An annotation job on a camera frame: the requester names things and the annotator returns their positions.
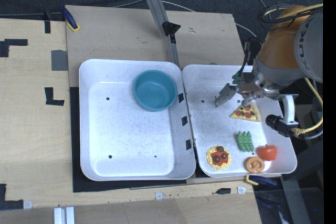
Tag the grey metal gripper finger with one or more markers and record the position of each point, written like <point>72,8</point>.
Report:
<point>224,95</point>
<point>247,102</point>

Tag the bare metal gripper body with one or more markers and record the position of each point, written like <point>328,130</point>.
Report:
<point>250,86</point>

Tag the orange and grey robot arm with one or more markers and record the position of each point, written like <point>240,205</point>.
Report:
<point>278,49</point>

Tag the yellow pizza slice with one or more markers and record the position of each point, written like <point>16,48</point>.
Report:
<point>246,112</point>

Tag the white plastic tray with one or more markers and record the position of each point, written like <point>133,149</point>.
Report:
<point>126,133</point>
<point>218,126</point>

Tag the green pea pods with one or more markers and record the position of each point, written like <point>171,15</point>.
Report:
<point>245,141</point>

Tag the red bell pepper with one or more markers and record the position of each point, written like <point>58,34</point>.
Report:
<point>267,152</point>

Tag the orange pretzel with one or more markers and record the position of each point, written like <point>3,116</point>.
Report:
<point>254,164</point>

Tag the yellow spaghetti with meatballs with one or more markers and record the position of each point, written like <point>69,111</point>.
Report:
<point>218,158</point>

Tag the blue bowl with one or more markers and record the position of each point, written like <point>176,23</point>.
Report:
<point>155,90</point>

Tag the pale wood board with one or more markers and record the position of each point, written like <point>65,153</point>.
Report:
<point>118,39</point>

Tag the black cylinder on white bracket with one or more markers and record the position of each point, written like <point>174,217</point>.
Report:
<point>282,123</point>

